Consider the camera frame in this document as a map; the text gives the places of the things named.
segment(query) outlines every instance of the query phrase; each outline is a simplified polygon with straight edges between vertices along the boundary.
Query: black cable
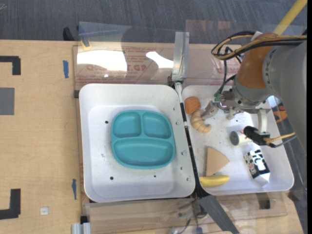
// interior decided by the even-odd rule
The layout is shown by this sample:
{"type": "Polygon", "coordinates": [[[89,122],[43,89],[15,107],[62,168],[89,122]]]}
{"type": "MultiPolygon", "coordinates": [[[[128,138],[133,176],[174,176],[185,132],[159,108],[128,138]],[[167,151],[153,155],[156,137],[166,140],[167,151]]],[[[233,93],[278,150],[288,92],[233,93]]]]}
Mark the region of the black cable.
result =
{"type": "MultiPolygon", "coordinates": [[[[244,48],[243,50],[240,50],[238,52],[234,51],[235,52],[234,56],[230,56],[228,58],[224,58],[223,60],[232,59],[235,56],[239,56],[239,55],[245,53],[248,50],[259,48],[259,47],[286,46],[286,45],[296,45],[297,46],[297,45],[301,44],[304,40],[307,40],[307,39],[300,39],[300,40],[284,39],[284,40],[280,40],[280,41],[266,41],[266,42],[258,43],[258,44],[252,45],[250,47],[244,48]]],[[[220,56],[221,57],[221,56],[226,56],[226,54],[218,54],[218,55],[214,55],[214,56],[220,56]]]]}
{"type": "MultiPolygon", "coordinates": [[[[238,32],[238,33],[235,33],[233,35],[230,35],[228,38],[226,38],[225,40],[227,39],[231,39],[233,37],[237,37],[237,36],[253,36],[255,34],[255,31],[241,31],[241,32],[238,32]]],[[[211,52],[213,52],[215,50],[215,48],[221,44],[222,42],[224,42],[225,40],[219,42],[213,49],[211,52]]],[[[218,49],[218,52],[217,52],[217,55],[220,54],[220,51],[221,51],[221,48],[218,49]]]]}
{"type": "Polygon", "coordinates": [[[270,147],[273,147],[273,148],[280,147],[280,146],[285,145],[286,143],[292,141],[292,140],[295,139],[295,138],[297,138],[296,135],[295,135],[295,136],[292,136],[291,138],[289,138],[289,139],[283,141],[282,143],[280,143],[280,144],[278,144],[278,145],[275,145],[275,144],[273,144],[273,143],[270,143],[269,146],[270,146],[270,147]]]}
{"type": "Polygon", "coordinates": [[[185,225],[184,229],[183,229],[181,232],[179,232],[178,234],[182,234],[182,233],[186,230],[186,228],[189,227],[191,220],[192,220],[192,219],[190,218],[190,219],[186,222],[186,225],[185,225]]]}
{"type": "MultiPolygon", "coordinates": [[[[225,52],[228,53],[228,51],[233,52],[233,49],[231,49],[230,47],[226,47],[225,52]]],[[[235,56],[235,58],[238,60],[239,63],[242,63],[241,59],[239,58],[240,56],[235,56]]],[[[226,85],[226,83],[228,83],[230,80],[233,80],[235,78],[236,75],[231,76],[230,78],[226,79],[227,76],[227,62],[226,60],[224,60],[224,77],[223,77],[223,83],[221,85],[221,87],[218,89],[219,93],[222,93],[224,86],[226,85]]]]}
{"type": "Polygon", "coordinates": [[[196,218],[202,219],[205,216],[207,216],[207,212],[205,211],[205,209],[201,205],[199,205],[199,207],[200,207],[200,212],[196,214],[196,218]]]}

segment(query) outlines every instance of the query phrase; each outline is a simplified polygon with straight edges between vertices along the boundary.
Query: white tray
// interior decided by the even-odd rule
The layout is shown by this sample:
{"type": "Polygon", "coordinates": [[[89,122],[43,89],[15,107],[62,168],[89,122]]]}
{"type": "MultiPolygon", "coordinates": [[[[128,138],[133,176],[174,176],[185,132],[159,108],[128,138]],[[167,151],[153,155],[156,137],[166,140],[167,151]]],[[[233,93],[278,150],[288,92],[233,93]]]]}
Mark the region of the white tray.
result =
{"type": "MultiPolygon", "coordinates": [[[[219,86],[187,86],[182,91],[183,99],[195,96],[200,100],[202,110],[210,100],[214,100],[214,93],[219,86]]],[[[261,104],[259,107],[270,108],[269,103],[261,104]]],[[[187,115],[190,138],[195,155],[195,162],[199,176],[205,176],[206,171],[206,149],[212,147],[223,153],[230,162],[217,174],[229,175],[230,180],[221,186],[207,187],[203,189],[212,195],[234,195],[260,192],[286,191],[293,186],[293,173],[287,158],[284,146],[271,148],[261,146],[253,142],[245,145],[234,146],[230,142],[230,132],[243,130],[245,126],[258,127],[257,115],[248,113],[237,114],[234,119],[227,120],[226,114],[219,110],[216,115],[205,120],[211,124],[209,133],[203,134],[195,130],[190,124],[191,115],[187,115]],[[254,181],[245,163],[243,155],[250,150],[261,149],[264,159],[270,169],[270,182],[262,187],[254,181]]],[[[267,132],[271,137],[280,136],[272,111],[267,114],[267,132]]]]}
{"type": "Polygon", "coordinates": [[[195,178],[175,90],[164,85],[88,84],[79,93],[84,188],[95,202],[187,197],[195,178]],[[158,169],[120,165],[111,148],[114,116],[124,110],[151,110],[170,121],[173,161],[158,169]]]}

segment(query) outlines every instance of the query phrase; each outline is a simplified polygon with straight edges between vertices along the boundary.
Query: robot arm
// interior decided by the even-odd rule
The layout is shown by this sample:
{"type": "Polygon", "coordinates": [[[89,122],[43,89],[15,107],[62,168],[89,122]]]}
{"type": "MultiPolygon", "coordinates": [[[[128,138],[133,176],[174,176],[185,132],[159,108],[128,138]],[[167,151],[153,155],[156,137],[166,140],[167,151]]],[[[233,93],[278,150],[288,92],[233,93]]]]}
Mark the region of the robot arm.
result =
{"type": "MultiPolygon", "coordinates": [[[[264,33],[254,41],[274,37],[279,36],[264,33]]],[[[248,50],[232,89],[221,93],[218,108],[230,113],[230,117],[240,112],[256,113],[256,107],[274,95],[282,100],[293,130],[306,151],[307,37],[300,39],[296,44],[291,40],[289,44],[276,42],[276,45],[269,41],[269,46],[262,44],[248,50]]]]}

